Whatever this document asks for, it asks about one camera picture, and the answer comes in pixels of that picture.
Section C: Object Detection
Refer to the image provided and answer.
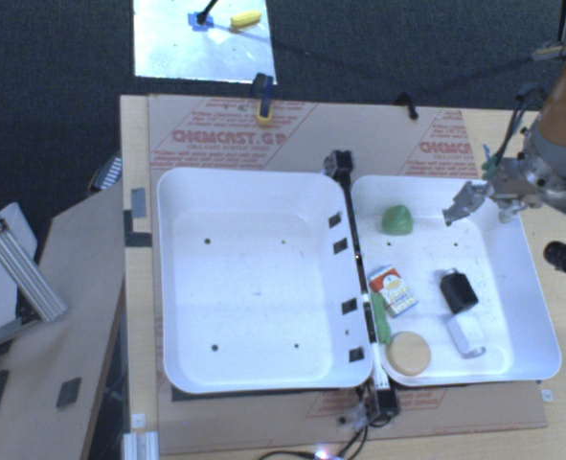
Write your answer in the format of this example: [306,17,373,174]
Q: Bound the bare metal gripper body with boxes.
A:
[483,156,566,223]

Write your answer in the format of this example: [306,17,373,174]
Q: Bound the green rounded toy vegetable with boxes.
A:
[380,203,415,236]

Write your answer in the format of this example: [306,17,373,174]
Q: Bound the white plastic tray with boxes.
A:
[156,166,377,396]
[351,174,563,388]

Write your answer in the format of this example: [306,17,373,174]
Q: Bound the black can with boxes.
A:
[439,266,481,315]

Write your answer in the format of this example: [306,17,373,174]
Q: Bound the red yellow blue carton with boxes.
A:
[368,264,419,320]

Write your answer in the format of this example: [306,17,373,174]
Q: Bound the thin black and white rod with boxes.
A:
[337,169,392,394]

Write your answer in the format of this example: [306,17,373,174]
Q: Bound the brown cardboard board red print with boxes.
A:
[146,94,550,455]

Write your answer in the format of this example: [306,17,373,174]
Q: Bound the white bottle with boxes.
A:
[444,314,487,360]

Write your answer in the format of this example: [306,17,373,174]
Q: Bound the green long toy vegetable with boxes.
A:
[369,293,393,345]

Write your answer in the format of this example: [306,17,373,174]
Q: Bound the tan round biscuit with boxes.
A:
[386,330,433,379]

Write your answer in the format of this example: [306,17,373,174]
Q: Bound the yellow corn cob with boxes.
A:
[229,9,263,33]

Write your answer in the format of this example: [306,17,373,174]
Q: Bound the black block with thin wires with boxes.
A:
[322,149,354,179]
[352,384,402,431]

